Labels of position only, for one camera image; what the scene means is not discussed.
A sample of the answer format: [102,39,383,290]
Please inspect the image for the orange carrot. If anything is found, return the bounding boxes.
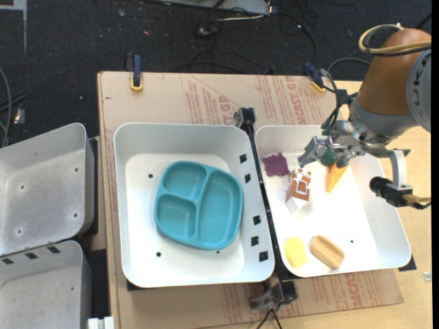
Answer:
[320,148,349,193]

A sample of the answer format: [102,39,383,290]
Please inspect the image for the orange and white carton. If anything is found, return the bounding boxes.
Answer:
[285,167,313,215]

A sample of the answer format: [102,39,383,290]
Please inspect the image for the tan toy bread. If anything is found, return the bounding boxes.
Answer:
[309,234,346,271]

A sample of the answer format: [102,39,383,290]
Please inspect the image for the yellow toy chips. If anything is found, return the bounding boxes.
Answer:
[283,236,309,269]

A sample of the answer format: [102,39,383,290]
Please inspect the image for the black block with thin wires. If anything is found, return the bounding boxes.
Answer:
[234,107,257,128]
[250,280,298,312]

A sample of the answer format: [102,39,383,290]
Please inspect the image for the white plastic tray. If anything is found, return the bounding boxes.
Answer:
[113,121,276,289]
[254,124,412,279]

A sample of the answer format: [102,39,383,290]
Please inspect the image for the brown cardboard board red print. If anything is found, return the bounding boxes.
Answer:
[97,71,405,329]

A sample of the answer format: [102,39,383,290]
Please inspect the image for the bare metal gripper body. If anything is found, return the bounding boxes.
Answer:
[322,119,392,156]

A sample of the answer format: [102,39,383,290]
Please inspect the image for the purple grapes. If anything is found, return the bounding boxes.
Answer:
[262,152,291,178]

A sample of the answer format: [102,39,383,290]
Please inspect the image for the blue divided plate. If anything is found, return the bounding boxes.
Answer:
[154,160,245,251]

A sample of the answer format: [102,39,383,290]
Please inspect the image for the black cylinder on white bracket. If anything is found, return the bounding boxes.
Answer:
[369,148,414,208]

